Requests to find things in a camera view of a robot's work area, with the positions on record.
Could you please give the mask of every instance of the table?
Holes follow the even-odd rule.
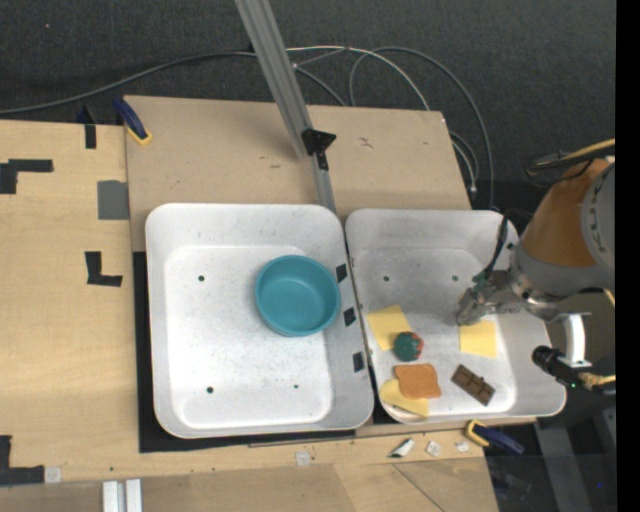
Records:
[[[451,510],[470,502],[497,510],[480,447],[456,450],[460,425],[369,424],[352,439],[139,453],[132,252],[144,250],[146,214],[167,201],[302,204],[314,202],[315,191],[274,104],[127,100],[153,133],[149,146],[134,145],[119,126],[97,126],[92,149],[80,124],[0,121],[0,163],[54,166],[19,172],[16,194],[0,195],[0,434],[13,436],[12,467],[57,467],[63,480],[0,489],[0,510],[5,499],[12,510],[51,495],[61,500],[52,506],[91,500],[90,482],[128,478],[144,479],[145,502],[168,503],[187,485],[200,489],[200,501],[190,494],[199,510],[213,486],[228,503],[271,493],[281,510],[286,500],[270,489],[294,477],[301,489],[315,489],[307,497],[337,500],[334,510],[438,510],[425,486],[441,489]],[[314,106],[310,113],[318,129],[338,135],[328,158],[342,219],[364,206],[469,208],[440,113]],[[107,182],[128,183],[130,222],[100,214],[98,190]],[[102,274],[122,276],[120,286],[87,284],[92,251],[101,253]],[[408,437],[416,449],[397,464],[387,454]],[[428,441],[442,446],[437,461],[424,451]],[[296,467],[298,451],[312,455],[310,467]],[[220,493],[251,482],[257,494],[249,497]]]

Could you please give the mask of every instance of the yellow sticky note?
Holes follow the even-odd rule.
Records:
[[[367,315],[367,320],[382,350],[392,349],[398,334],[412,330],[398,304],[372,311]]]
[[[429,401],[426,398],[406,398],[400,391],[400,381],[398,379],[388,380],[382,385],[380,388],[380,400],[425,418],[429,415]]]
[[[461,325],[460,351],[480,356],[496,357],[496,325],[482,320],[474,325]]]

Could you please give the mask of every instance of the blue bowl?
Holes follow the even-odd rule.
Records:
[[[340,310],[336,279],[305,256],[281,256],[267,263],[256,280],[255,299],[265,323],[283,336],[320,332]]]

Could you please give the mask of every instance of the white tray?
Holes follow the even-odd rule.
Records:
[[[502,216],[490,211],[364,209],[347,219],[346,233],[356,293],[378,389],[403,364],[383,351],[366,315],[399,304],[409,325],[425,340],[418,363],[431,363],[442,396],[429,400],[429,417],[384,404],[402,423],[437,423],[481,418],[549,416],[562,409],[562,386],[531,360],[550,345],[544,323],[527,312],[489,316],[496,323],[497,357],[459,350],[457,300],[471,278],[491,260]],[[508,242],[517,242],[510,226]],[[496,269],[508,266],[503,250]],[[451,382],[463,364],[495,388],[487,406]]]
[[[311,432],[369,418],[364,336],[332,212],[168,204],[147,218],[146,244],[154,407],[165,430],[183,438]],[[342,311],[321,333],[283,337],[259,316],[258,272],[286,254],[347,271]]]

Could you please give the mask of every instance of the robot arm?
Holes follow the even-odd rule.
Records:
[[[582,320],[560,315],[556,303],[587,288],[615,290],[615,162],[596,157],[614,148],[615,140],[607,141],[533,167],[571,164],[511,248],[509,268],[495,270],[506,239],[505,215],[492,261],[461,295],[456,312],[460,325],[523,308],[547,322],[562,321],[569,356],[538,347],[533,360],[562,384],[575,386],[578,379],[588,389],[594,381],[581,377],[590,366],[584,361],[584,331],[576,328]]]

